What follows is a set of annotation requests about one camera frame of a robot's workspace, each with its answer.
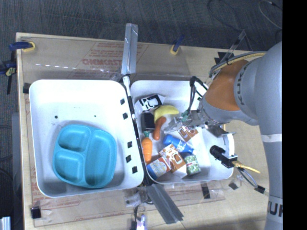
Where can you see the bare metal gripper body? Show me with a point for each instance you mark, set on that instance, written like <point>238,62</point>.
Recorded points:
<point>197,119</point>

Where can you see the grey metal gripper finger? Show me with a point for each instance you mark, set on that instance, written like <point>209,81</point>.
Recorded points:
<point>178,121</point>
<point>173,128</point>

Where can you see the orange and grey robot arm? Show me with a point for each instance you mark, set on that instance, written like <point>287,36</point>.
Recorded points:
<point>261,85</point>

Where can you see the orange sausage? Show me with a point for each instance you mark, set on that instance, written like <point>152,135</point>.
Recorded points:
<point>158,128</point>

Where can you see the blue bottle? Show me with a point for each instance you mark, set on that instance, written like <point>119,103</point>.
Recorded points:
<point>176,143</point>

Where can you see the orange and white carton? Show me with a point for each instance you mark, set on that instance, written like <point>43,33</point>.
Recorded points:
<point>173,158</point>
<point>189,133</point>

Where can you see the yellow banana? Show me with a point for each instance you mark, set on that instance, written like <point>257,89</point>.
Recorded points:
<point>165,110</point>

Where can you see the black box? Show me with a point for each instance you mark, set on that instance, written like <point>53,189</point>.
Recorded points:
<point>147,121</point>

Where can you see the black and white carton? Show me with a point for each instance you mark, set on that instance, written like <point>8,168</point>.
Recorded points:
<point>151,102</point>

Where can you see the orange carrot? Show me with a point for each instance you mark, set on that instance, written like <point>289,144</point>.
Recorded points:
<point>147,150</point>

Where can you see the green can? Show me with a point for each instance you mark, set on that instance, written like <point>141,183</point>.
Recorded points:
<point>193,165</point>

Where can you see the blue and white carton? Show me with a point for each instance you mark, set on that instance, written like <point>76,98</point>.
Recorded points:
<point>158,168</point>

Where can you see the white plastic tray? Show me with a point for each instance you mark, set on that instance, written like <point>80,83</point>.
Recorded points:
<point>211,174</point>
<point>72,99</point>

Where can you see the blue divided plate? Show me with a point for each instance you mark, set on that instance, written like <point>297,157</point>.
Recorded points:
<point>96,152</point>

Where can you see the brown cardboard board red print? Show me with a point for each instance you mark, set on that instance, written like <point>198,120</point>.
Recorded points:
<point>72,56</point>

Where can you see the black cylinder on white bracket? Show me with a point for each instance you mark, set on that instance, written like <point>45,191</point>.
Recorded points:
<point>218,152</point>

